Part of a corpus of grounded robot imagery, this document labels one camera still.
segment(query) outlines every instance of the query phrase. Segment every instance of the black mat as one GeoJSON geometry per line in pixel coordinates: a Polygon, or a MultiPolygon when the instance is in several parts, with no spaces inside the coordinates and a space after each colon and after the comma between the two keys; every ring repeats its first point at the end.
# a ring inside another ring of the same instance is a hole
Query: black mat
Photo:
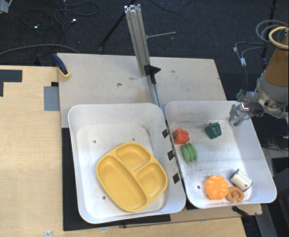
{"type": "Polygon", "coordinates": [[[63,230],[73,231],[107,226],[123,226],[132,224],[169,222],[170,215],[148,216],[128,220],[119,220],[101,224],[86,222],[79,213],[71,135],[68,128],[62,129],[62,177],[63,177],[63,230]]]}

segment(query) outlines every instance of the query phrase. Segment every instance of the green toy pepper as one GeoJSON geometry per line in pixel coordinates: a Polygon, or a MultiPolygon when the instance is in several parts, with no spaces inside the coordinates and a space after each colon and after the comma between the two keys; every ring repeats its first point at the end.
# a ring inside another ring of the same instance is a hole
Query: green toy pepper
{"type": "Polygon", "coordinates": [[[209,126],[205,128],[205,131],[210,139],[217,138],[222,134],[220,124],[218,122],[210,123],[209,126]]]}

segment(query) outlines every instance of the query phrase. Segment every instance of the yellow divided plate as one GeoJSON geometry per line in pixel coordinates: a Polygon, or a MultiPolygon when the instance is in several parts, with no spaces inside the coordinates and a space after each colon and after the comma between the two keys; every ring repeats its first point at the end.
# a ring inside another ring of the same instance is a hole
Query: yellow divided plate
{"type": "Polygon", "coordinates": [[[167,188],[167,175],[158,160],[141,144],[124,143],[104,155],[97,178],[112,201],[124,211],[142,210],[167,188]]]}

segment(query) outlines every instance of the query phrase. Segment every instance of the orange toy pumpkin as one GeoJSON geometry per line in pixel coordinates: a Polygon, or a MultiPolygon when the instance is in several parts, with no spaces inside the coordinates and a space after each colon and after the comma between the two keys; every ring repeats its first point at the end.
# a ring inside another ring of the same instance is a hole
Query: orange toy pumpkin
{"type": "Polygon", "coordinates": [[[223,176],[211,175],[205,181],[205,193],[210,199],[222,199],[228,194],[229,184],[223,176]]]}

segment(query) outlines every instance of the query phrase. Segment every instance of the black clip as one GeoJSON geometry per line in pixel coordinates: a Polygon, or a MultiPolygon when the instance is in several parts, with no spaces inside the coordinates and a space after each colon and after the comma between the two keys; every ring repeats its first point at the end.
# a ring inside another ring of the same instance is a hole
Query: black clip
{"type": "Polygon", "coordinates": [[[54,53],[52,54],[52,59],[55,62],[58,71],[60,72],[60,74],[63,77],[69,77],[70,76],[70,71],[68,71],[64,65],[64,63],[62,62],[62,60],[54,53]]]}
{"type": "Polygon", "coordinates": [[[144,66],[144,71],[145,71],[145,75],[146,76],[150,76],[151,79],[151,83],[156,84],[156,80],[155,80],[155,74],[157,72],[159,72],[161,69],[157,68],[157,67],[153,67],[151,65],[145,65],[144,66]]]}
{"type": "Polygon", "coordinates": [[[247,212],[239,209],[237,206],[233,206],[233,207],[232,207],[232,210],[235,211],[235,212],[237,212],[237,213],[239,213],[241,216],[243,216],[243,217],[246,218],[246,219],[250,217],[250,215],[249,215],[247,212]]]}

